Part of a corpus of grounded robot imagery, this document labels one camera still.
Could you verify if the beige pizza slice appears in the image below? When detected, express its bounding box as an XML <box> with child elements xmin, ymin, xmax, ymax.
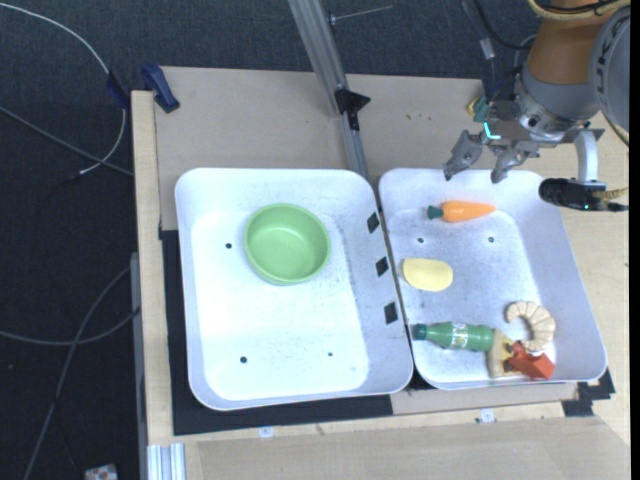
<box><xmin>486</xmin><ymin>329</ymin><xmax>532</xmax><ymax>380</ymax></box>

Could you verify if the white orange patterned packet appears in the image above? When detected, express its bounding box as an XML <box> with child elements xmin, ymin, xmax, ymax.
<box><xmin>83</xmin><ymin>463</ymin><xmax>120</xmax><ymax>480</ymax></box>

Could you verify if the orange carrot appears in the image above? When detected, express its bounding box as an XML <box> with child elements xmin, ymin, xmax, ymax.
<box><xmin>426</xmin><ymin>200</ymin><xmax>498</xmax><ymax>225</ymax></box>

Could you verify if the red carton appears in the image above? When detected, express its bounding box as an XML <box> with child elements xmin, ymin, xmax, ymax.
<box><xmin>506</xmin><ymin>341</ymin><xmax>557</xmax><ymax>381</ymax></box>

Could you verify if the brown cardboard board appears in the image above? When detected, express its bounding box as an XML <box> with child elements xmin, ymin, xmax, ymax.
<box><xmin>152</xmin><ymin>65</ymin><xmax>631</xmax><ymax>417</ymax></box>

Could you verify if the white plastic tray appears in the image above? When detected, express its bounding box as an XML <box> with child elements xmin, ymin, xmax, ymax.
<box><xmin>377</xmin><ymin>167</ymin><xmax>609</xmax><ymax>392</ymax></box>
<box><xmin>173</xmin><ymin>167</ymin><xmax>416</xmax><ymax>412</ymax></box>

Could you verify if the beige croissant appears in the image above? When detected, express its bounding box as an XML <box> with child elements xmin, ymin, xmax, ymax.
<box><xmin>502</xmin><ymin>300</ymin><xmax>558</xmax><ymax>354</ymax></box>

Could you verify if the yellow oval crisp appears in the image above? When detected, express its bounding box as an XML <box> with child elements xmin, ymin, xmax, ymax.
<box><xmin>401</xmin><ymin>257</ymin><xmax>455</xmax><ymax>293</ymax></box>

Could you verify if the green plastic bottle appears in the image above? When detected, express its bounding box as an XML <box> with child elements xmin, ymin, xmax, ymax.
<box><xmin>410</xmin><ymin>320</ymin><xmax>497</xmax><ymax>354</ymax></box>

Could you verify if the black cylinder on white bracket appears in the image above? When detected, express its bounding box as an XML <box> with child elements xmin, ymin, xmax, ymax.
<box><xmin>538</xmin><ymin>127</ymin><xmax>609</xmax><ymax>212</ymax></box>

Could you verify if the green bowl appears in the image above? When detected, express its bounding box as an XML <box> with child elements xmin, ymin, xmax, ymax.
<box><xmin>242</xmin><ymin>202</ymin><xmax>333</xmax><ymax>287</ymax></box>

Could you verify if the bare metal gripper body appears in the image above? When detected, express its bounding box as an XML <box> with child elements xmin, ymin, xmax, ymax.
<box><xmin>480</xmin><ymin>98</ymin><xmax>577</xmax><ymax>157</ymax></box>

